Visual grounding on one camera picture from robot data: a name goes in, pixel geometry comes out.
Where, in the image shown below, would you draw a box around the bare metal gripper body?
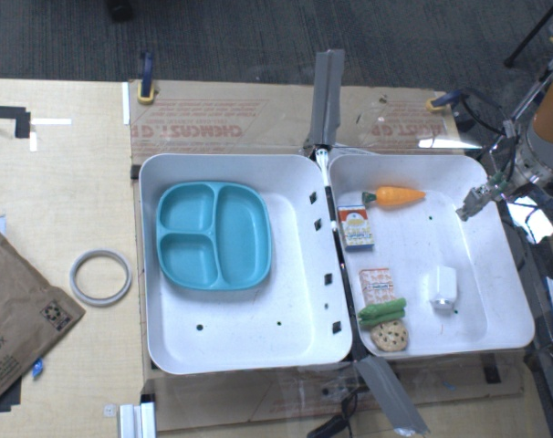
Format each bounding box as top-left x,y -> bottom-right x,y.
470,151 -> 553,205

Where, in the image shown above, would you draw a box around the blue divided plate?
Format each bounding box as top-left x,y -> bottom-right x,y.
155,181 -> 274,292

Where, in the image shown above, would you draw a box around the chocolate chip biscuit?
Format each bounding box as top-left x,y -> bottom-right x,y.
370,319 -> 410,353

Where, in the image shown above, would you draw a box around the white plastic tray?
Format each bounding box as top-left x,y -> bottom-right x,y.
327,153 -> 537,360
138,152 -> 354,376

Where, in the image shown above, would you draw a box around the brown paper bag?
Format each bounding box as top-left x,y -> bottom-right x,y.
0,216 -> 87,412

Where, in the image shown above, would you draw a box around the white plastic bottle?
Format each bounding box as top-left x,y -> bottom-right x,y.
428,265 -> 459,311

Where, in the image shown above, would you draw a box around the red and white carton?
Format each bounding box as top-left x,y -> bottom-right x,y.
337,204 -> 376,252

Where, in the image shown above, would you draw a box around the green bean pods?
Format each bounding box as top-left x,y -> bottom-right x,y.
356,297 -> 409,329

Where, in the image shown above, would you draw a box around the white tape ring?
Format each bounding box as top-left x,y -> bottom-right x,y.
69,248 -> 134,308

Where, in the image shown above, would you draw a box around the brown cardboard board red print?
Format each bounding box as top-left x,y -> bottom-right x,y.
128,78 -> 538,433

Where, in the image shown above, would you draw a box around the orange carrot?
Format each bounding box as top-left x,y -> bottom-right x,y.
361,185 -> 427,209

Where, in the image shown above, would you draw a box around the orange and white packet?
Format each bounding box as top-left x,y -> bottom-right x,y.
359,267 -> 397,308

